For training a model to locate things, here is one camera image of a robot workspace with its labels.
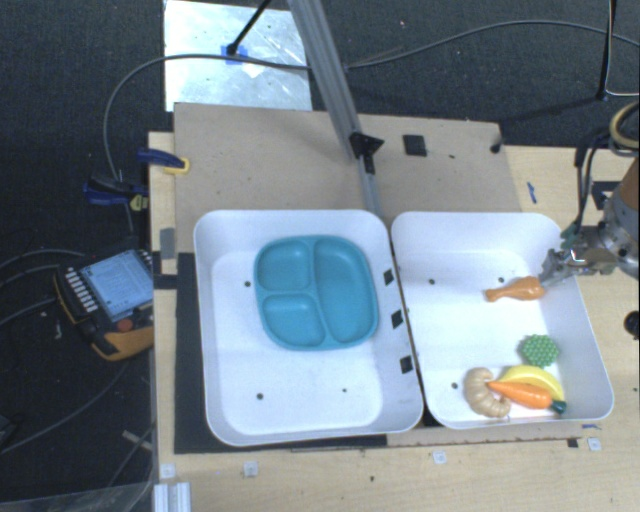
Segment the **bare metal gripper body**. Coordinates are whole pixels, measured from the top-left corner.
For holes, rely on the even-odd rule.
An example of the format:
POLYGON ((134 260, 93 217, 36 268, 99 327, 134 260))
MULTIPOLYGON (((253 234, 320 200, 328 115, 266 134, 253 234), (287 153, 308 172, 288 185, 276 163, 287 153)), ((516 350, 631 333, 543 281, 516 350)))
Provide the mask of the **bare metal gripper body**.
POLYGON ((638 242, 612 223, 599 222, 596 226, 584 227, 571 255, 583 274, 609 275, 620 270, 627 276, 639 275, 638 242))

